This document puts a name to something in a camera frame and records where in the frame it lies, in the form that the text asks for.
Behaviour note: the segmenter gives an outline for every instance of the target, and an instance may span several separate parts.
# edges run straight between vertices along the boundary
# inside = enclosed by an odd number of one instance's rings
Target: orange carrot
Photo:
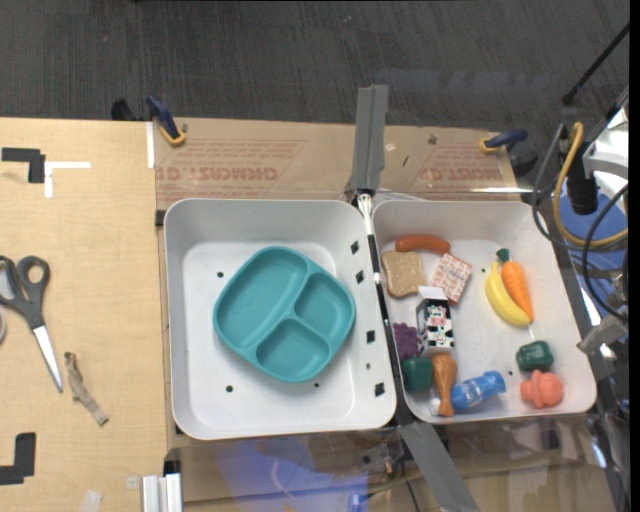
[[[451,244],[433,235],[407,235],[396,240],[396,251],[398,252],[409,252],[417,249],[447,254],[451,250]]]
[[[502,282],[505,288],[515,302],[527,314],[529,320],[533,322],[533,304],[531,303],[531,295],[529,295],[529,287],[524,277],[524,271],[520,264],[509,258],[508,249],[500,249],[497,253],[498,258],[502,260]]]

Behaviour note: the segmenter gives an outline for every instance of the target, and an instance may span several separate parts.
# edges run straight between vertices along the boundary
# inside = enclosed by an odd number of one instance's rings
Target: plastic water bottle
[[[451,405],[454,409],[469,409],[490,396],[504,393],[507,387],[499,372],[492,370],[480,377],[465,380],[451,388]]]

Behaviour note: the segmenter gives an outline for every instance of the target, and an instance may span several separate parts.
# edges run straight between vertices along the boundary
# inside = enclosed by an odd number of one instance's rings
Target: white plastic tray
[[[186,434],[231,439],[389,422],[396,395],[366,231],[355,208],[339,201],[186,199],[167,211],[165,245],[172,407]],[[303,383],[256,370],[213,328],[214,304],[225,284],[272,245],[311,258],[348,288],[356,304],[340,351]]]
[[[390,200],[375,208],[373,224],[380,253],[393,250],[395,240],[401,236],[424,233],[448,240],[451,253],[472,265],[461,300],[452,308],[456,382],[497,370],[507,386],[506,393],[457,412],[452,418],[431,413],[429,403],[437,397],[435,388],[420,393],[405,392],[407,403],[418,418],[430,423],[461,423],[578,413],[593,405],[596,383],[586,355],[576,347],[580,335],[555,253],[536,228],[529,206],[507,201]],[[528,277],[536,317],[528,328],[505,323],[486,298],[484,281],[501,247],[510,250],[511,257],[523,266]],[[419,254],[429,278],[441,256],[425,251]],[[387,296],[391,321],[415,325],[419,300],[417,295],[403,299]],[[555,359],[551,371],[564,383],[564,398],[552,408],[536,409],[520,398],[520,383],[529,379],[531,373],[519,370],[516,351],[534,340],[549,343]]]

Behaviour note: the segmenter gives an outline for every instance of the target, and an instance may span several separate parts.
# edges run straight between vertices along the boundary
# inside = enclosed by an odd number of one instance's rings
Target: banana
[[[522,308],[513,302],[513,299],[505,288],[502,277],[500,276],[500,266],[497,261],[491,264],[491,272],[484,282],[484,290],[487,293],[493,309],[495,309],[496,313],[498,313],[503,320],[517,326],[529,325],[531,323],[529,316]]]

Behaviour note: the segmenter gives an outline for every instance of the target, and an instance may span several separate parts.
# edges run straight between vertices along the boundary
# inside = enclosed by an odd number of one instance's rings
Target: green pepper
[[[431,387],[433,363],[426,357],[412,357],[402,361],[404,388],[412,393],[425,391]]]
[[[540,370],[546,372],[553,364],[553,355],[546,341],[538,340],[522,345],[516,354],[516,361],[522,371]]]

